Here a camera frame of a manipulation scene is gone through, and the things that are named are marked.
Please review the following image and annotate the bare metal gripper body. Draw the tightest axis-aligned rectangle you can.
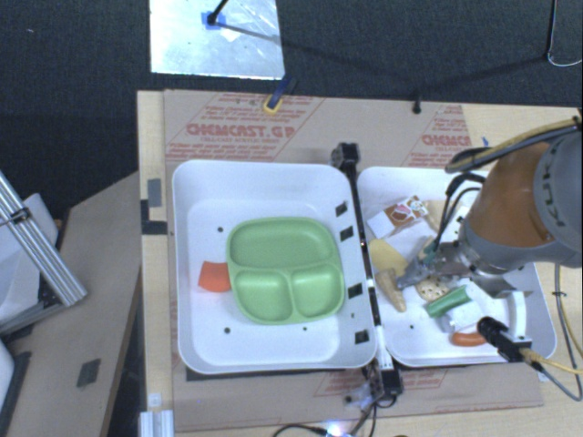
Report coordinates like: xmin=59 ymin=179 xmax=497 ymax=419
xmin=427 ymin=241 xmax=533 ymax=300

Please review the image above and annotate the beige cone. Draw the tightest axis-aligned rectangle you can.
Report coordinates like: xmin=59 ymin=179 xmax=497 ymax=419
xmin=373 ymin=267 xmax=408 ymax=313

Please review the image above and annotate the tan round biscuit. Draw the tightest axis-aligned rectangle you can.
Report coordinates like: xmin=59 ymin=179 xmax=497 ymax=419
xmin=414 ymin=278 xmax=451 ymax=303

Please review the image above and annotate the yellow chip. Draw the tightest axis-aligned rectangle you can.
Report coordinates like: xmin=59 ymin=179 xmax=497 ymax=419
xmin=368 ymin=239 xmax=409 ymax=278

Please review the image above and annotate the green cylinder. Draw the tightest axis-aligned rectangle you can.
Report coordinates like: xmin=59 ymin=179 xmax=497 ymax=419
xmin=425 ymin=285 xmax=471 ymax=319

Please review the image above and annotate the white carton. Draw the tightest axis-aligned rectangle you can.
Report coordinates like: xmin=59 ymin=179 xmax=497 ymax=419
xmin=437 ymin=300 xmax=486 ymax=334

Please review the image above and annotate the thin black and white rod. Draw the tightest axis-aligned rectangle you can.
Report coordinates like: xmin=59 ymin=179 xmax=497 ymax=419
xmin=342 ymin=161 xmax=394 ymax=375

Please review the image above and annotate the white and brown snack packet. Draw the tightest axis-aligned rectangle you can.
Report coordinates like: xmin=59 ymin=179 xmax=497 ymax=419
xmin=366 ymin=195 xmax=430 ymax=240

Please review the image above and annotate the pale yellow wedge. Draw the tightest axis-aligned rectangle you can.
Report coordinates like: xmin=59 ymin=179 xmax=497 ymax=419
xmin=424 ymin=199 xmax=462 ymax=232

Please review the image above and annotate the white plastic tray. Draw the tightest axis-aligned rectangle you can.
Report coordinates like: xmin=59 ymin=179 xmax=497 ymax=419
xmin=356 ymin=166 xmax=558 ymax=369
xmin=171 ymin=158 xmax=380 ymax=376

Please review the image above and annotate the orange sausage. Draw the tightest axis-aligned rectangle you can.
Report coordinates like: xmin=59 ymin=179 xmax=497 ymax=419
xmin=450 ymin=330 xmax=488 ymax=348

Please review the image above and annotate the green divided plate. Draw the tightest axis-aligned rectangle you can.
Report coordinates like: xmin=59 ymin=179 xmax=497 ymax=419
xmin=225 ymin=216 xmax=346 ymax=325

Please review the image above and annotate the orange curved slice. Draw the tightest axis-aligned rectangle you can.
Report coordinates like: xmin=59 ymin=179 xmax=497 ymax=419
xmin=197 ymin=261 xmax=231 ymax=293

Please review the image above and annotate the brown cardboard board red print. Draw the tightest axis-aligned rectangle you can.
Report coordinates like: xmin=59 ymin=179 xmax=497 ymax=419
xmin=162 ymin=89 xmax=547 ymax=432

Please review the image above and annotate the black cylinder on white bracket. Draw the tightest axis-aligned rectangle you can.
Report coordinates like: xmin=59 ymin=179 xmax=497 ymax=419
xmin=476 ymin=289 xmax=533 ymax=363

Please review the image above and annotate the black block with thin wires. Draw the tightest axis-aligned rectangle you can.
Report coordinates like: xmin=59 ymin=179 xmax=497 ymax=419
xmin=331 ymin=142 xmax=362 ymax=168
xmin=363 ymin=365 xmax=405 ymax=407

